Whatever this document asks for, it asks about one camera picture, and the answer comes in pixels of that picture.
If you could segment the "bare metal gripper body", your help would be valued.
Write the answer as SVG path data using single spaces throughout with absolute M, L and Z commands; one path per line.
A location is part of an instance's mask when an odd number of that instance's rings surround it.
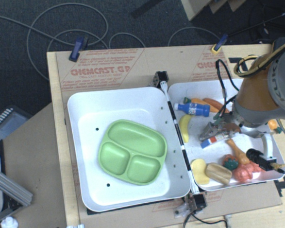
M 242 133 L 242 127 L 245 124 L 245 119 L 237 114 L 226 114 L 217 119 L 219 131 L 229 133 Z

